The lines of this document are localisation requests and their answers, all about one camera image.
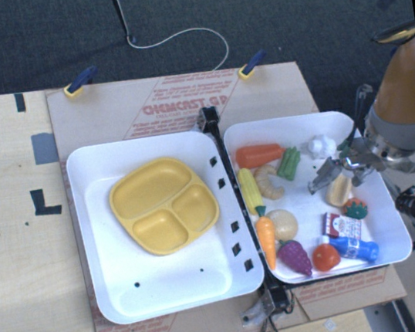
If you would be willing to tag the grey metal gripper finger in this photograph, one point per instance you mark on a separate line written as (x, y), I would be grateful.
(324, 176)
(361, 176)

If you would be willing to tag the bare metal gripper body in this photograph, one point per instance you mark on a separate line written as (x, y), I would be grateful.
(375, 152)

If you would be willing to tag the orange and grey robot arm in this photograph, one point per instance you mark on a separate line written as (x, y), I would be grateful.
(400, 91)

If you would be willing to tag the pale yellow bread roll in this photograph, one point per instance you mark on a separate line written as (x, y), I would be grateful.
(338, 192)

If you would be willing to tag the white garlic bulb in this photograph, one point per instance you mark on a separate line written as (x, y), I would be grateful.
(321, 146)

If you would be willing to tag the white plastic tray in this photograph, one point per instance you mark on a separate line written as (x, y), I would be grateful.
(163, 281)
(306, 200)

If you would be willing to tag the orange fruit green leaf top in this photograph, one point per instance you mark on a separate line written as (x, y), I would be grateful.
(355, 209)

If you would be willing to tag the green asparagus bundle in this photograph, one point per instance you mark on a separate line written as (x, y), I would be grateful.
(289, 164)

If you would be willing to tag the red and white carton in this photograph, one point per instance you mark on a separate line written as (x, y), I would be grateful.
(342, 226)

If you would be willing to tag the tan croissant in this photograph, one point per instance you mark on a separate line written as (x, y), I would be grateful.
(267, 187)

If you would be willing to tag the pale yellow round onion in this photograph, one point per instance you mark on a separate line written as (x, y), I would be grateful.
(284, 224)

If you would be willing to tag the thick orange carrot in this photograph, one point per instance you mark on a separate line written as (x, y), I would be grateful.
(256, 156)

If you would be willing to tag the blue bottle white cap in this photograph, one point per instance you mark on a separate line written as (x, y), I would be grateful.
(355, 249)

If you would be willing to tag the yellow corn cob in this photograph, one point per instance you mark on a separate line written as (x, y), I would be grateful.
(250, 191)

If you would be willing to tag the red tomato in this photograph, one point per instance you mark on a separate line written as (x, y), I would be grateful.
(325, 258)

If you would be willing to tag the slim orange carrot green top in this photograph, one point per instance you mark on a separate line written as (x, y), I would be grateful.
(267, 238)

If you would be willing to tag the purple grapes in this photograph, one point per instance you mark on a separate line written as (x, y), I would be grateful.
(294, 259)

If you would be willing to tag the thin black rod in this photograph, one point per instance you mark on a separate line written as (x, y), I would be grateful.
(233, 180)

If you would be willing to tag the yellow divided plate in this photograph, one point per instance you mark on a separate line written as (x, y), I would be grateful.
(159, 204)

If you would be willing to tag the brown cardboard board red print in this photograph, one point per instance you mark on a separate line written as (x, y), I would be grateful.
(143, 105)

